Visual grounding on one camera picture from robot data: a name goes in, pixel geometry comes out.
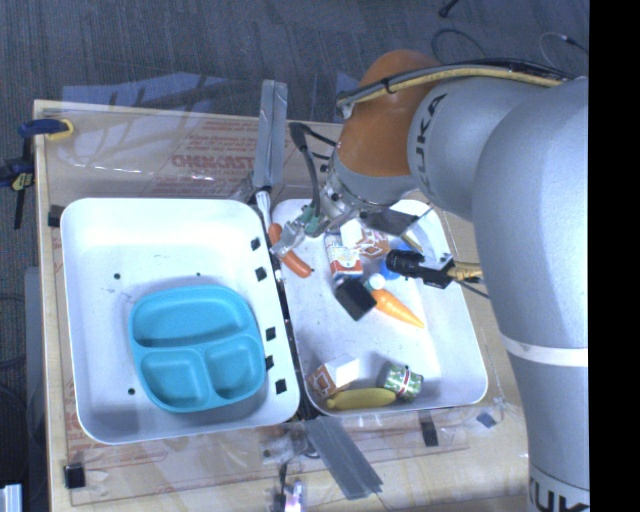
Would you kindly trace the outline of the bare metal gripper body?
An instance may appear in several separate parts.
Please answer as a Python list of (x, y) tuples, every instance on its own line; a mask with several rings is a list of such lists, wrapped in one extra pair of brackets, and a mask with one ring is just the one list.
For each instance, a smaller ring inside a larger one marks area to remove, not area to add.
[(311, 202), (303, 207), (298, 221), (306, 236), (319, 237), (325, 232), (338, 230), (365, 209), (366, 204), (343, 184), (327, 180), (314, 193)]

